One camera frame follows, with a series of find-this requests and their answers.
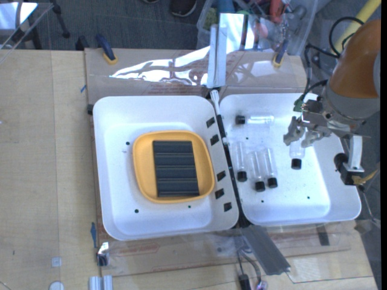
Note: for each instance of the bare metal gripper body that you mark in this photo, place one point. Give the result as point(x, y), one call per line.
point(316, 115)

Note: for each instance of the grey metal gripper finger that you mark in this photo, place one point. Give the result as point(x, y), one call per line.
point(310, 138)
point(292, 131)

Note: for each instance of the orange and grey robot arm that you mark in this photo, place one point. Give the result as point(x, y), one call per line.
point(355, 62)

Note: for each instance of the clear bottle with black cap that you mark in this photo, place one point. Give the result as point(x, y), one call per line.
point(296, 163)
point(259, 186)
point(272, 182)
point(240, 119)
point(242, 175)

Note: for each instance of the white plastic tray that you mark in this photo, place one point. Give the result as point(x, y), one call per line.
point(121, 177)
point(302, 204)

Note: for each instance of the black ribbed rack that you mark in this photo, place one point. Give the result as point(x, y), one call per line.
point(175, 168)

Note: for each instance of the clear plastic bin of toys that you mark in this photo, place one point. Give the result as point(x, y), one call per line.
point(260, 1)

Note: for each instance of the yellow plate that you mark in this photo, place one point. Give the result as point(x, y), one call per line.
point(143, 168)

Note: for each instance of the black cylinder on white bracket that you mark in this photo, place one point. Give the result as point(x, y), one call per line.
point(347, 166)

